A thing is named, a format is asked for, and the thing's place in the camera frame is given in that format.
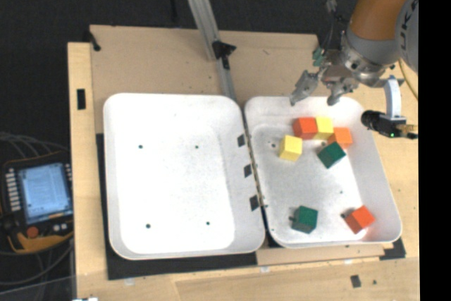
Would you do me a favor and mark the green cube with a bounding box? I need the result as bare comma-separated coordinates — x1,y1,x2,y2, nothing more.
316,141,347,170
289,205,319,235

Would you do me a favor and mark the red-orange cube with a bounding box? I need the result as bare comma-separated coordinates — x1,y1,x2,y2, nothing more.
342,205,376,235
292,116,319,141

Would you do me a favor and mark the brown cardboard board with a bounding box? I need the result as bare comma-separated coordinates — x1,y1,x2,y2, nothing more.
88,24,395,267

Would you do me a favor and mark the yellow cube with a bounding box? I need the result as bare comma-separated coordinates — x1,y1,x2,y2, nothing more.
314,116,335,142
278,135,304,163

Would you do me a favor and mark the orange cube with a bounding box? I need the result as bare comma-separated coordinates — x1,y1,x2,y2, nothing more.
327,127,354,150

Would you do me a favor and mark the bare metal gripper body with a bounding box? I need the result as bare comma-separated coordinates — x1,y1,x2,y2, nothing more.
318,49,388,88

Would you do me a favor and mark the black cylinder on white bracket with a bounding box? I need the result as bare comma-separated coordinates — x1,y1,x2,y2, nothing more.
360,75,409,138

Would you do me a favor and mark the white plastic tray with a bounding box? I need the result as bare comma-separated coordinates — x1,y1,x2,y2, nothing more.
243,95,403,250
102,92,266,261

